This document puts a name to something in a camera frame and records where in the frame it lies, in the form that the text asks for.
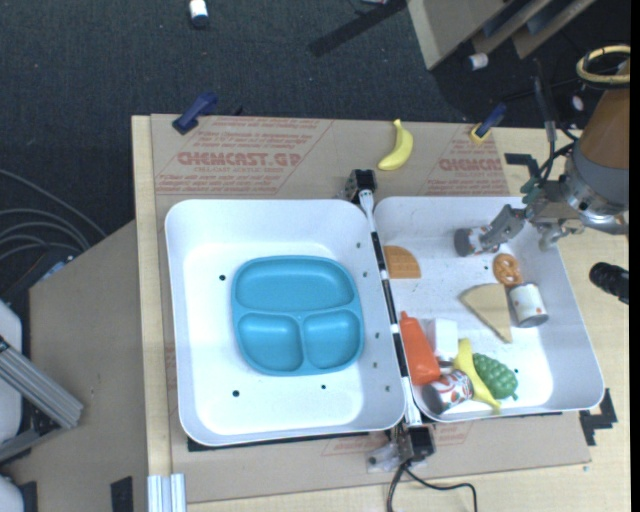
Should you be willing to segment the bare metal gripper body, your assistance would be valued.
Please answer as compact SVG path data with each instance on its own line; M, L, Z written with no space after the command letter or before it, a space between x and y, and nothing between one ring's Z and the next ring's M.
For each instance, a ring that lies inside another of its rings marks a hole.
M622 220L626 207L610 201L589 185L571 179L531 179L522 186L526 217L541 232L578 234L593 229L610 235L627 235Z

